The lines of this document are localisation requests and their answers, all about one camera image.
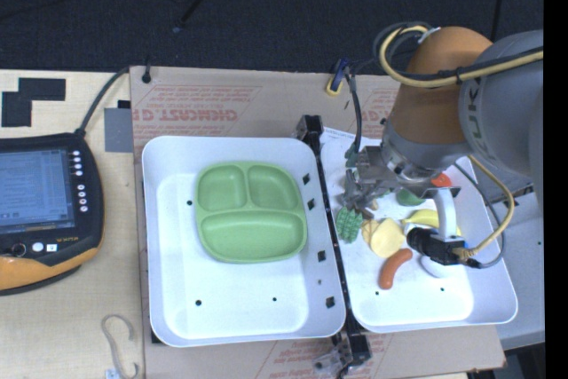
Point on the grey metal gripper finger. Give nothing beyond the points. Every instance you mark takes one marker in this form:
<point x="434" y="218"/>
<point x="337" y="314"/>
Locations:
<point x="366" y="200"/>
<point x="349" y="188"/>

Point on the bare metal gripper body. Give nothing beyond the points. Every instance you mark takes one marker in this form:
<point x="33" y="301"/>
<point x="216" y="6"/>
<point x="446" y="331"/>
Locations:
<point x="377" y="171"/>

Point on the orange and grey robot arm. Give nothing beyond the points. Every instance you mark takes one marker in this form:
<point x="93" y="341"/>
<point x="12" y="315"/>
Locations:
<point x="444" y="102"/>

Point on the green ribbed toy vegetable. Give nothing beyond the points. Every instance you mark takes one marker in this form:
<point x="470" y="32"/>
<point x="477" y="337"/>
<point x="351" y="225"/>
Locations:
<point x="348" y="225"/>

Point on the green toy fruit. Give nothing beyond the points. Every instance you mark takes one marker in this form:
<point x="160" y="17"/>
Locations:
<point x="408" y="197"/>

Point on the yellow toy food piece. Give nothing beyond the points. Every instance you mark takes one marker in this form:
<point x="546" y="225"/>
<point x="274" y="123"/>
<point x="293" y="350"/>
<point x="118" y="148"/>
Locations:
<point x="387" y="237"/>

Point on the thin black rod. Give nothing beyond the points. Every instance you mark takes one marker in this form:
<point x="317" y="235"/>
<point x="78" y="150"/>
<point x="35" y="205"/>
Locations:
<point x="333" y="231"/>

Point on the yellow banana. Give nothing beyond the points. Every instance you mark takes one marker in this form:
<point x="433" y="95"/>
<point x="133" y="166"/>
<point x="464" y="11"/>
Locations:
<point x="425" y="217"/>

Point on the red orange toy food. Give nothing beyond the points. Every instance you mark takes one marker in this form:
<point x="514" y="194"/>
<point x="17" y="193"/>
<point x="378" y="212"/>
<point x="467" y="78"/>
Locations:
<point x="442" y="179"/>

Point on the orange sausage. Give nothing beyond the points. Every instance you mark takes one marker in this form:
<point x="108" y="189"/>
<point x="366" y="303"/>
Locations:
<point x="392" y="268"/>

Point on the white oval toy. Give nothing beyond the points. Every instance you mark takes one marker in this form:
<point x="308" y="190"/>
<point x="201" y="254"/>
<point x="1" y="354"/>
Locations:
<point x="432" y="268"/>

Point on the green divided plate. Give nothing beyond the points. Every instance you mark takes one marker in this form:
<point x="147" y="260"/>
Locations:
<point x="253" y="231"/>

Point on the white plastic tray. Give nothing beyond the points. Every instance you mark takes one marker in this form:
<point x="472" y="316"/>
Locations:
<point x="412" y="302"/>
<point x="239" y="293"/>

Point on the brown cardboard board red print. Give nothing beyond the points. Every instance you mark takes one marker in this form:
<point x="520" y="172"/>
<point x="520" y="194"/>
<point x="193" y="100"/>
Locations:
<point x="248" y="111"/>

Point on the black cylinder on white bracket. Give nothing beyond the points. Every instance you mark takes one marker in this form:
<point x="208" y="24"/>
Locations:
<point x="437" y="242"/>

